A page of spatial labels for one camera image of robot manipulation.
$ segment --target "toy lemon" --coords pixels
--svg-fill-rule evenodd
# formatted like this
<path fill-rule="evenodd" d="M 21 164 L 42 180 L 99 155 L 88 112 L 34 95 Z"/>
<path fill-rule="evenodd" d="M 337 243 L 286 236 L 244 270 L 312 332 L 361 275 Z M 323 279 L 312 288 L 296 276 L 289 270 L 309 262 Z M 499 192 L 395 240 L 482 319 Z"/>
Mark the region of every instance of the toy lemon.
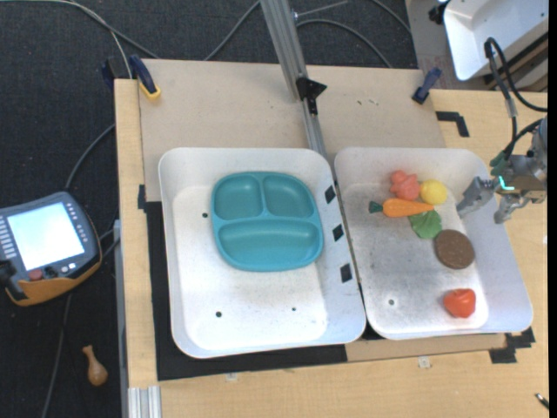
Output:
<path fill-rule="evenodd" d="M 446 201 L 446 187 L 437 179 L 428 179 L 420 185 L 419 195 L 425 203 L 442 205 Z"/>

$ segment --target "red button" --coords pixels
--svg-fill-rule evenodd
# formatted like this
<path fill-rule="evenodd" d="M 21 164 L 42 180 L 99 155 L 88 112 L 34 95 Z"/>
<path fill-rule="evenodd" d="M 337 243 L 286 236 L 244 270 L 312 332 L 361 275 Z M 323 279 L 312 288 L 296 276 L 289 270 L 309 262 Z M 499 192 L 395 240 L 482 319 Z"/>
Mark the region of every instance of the red button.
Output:
<path fill-rule="evenodd" d="M 37 280 L 41 280 L 43 278 L 43 271 L 41 269 L 34 269 L 33 271 L 29 271 L 27 275 L 29 275 L 30 281 L 36 282 Z"/>

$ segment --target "white tray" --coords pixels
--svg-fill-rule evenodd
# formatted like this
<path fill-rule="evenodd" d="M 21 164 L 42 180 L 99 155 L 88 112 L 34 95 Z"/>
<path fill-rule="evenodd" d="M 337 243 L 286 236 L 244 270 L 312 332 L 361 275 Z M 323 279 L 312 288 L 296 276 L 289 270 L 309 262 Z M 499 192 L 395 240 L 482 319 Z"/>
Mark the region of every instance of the white tray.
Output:
<path fill-rule="evenodd" d="M 210 216 L 215 183 L 236 172 L 284 172 L 315 198 L 324 249 L 310 265 L 255 273 L 220 256 Z M 343 344 L 366 325 L 338 198 L 324 158 L 306 149 L 178 148 L 159 163 L 168 258 L 171 330 L 177 346 L 196 358 Z M 350 267 L 348 273 L 341 268 Z"/>
<path fill-rule="evenodd" d="M 510 60 L 544 35 L 549 0 L 451 0 L 443 20 L 456 76 L 464 81 L 491 72 L 484 52 L 488 37 Z"/>
<path fill-rule="evenodd" d="M 493 221 L 495 199 L 464 219 L 456 212 L 456 203 L 473 178 L 489 178 L 477 156 L 455 149 L 353 147 L 337 154 L 335 170 L 367 319 L 377 333 L 397 340 L 528 328 L 532 306 L 507 231 Z M 445 184 L 448 200 L 435 210 L 443 229 L 459 230 L 472 241 L 471 266 L 453 270 L 442 265 L 433 241 L 419 238 L 407 218 L 369 213 L 370 201 L 382 203 L 393 196 L 390 176 L 397 170 Z M 446 311 L 442 299 L 447 291 L 463 287 L 476 292 L 476 312 L 457 319 Z"/>

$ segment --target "blue plate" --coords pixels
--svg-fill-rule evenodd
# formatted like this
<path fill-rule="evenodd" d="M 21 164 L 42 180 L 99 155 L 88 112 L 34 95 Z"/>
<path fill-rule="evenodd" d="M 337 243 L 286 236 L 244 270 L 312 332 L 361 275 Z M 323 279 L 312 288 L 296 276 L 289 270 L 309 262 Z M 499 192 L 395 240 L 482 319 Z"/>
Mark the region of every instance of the blue plate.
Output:
<path fill-rule="evenodd" d="M 295 269 L 323 250 L 312 193 L 284 173 L 242 172 L 219 180 L 211 194 L 211 219 L 218 250 L 237 269 Z"/>

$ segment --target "metal pole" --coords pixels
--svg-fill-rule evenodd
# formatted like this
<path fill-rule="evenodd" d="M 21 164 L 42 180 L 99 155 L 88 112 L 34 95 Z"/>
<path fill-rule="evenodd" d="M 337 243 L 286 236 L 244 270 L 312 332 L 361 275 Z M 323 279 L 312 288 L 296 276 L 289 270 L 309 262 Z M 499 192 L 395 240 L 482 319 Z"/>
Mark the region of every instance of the metal pole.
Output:
<path fill-rule="evenodd" d="M 259 1 L 290 93 L 294 98 L 301 99 L 304 105 L 305 134 L 309 146 L 327 158 L 317 111 L 314 109 L 314 97 L 301 93 L 297 86 L 300 79 L 308 79 L 304 55 L 288 0 Z M 310 99 L 313 104 L 312 110 L 308 106 Z"/>

